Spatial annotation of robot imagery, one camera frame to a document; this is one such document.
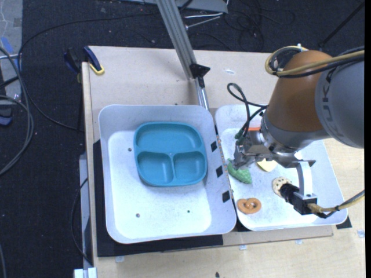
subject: toy donut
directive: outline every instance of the toy donut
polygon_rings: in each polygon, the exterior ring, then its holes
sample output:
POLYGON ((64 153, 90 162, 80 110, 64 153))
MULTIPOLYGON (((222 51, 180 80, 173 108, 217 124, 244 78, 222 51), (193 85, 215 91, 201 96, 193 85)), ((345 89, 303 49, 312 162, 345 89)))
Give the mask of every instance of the toy donut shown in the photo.
POLYGON ((250 199, 239 199, 237 201, 238 209, 245 214, 257 213, 261 208, 261 203, 255 197, 250 199))

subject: blue object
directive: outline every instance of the blue object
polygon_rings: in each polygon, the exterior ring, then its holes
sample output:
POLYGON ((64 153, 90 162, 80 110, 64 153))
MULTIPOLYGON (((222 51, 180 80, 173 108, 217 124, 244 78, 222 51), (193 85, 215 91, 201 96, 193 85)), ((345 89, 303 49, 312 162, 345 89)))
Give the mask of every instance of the blue object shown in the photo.
POLYGON ((140 178, 153 186, 196 184, 206 177, 208 160, 198 130, 186 123, 144 123, 134 134, 140 178))

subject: wooden table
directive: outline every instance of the wooden table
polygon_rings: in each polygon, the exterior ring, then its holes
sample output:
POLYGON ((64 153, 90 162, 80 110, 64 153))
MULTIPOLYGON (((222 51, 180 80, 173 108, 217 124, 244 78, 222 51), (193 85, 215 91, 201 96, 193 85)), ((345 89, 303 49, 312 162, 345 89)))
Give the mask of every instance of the wooden table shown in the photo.
MULTIPOLYGON (((365 205, 348 209, 351 228, 294 228, 223 235, 224 245, 194 250, 127 255, 123 262, 98 257, 94 195, 93 143, 99 140, 98 114, 106 105, 197 104, 175 50, 91 46, 105 68, 96 75, 82 65, 86 157, 93 266, 98 277, 365 277, 365 205)), ((249 101, 269 102, 276 78, 264 70, 266 53, 195 50, 197 62, 211 68, 205 76, 213 113, 239 101, 227 92, 237 83, 249 101)), ((334 139, 325 141, 344 198, 364 188, 364 150, 334 139)))

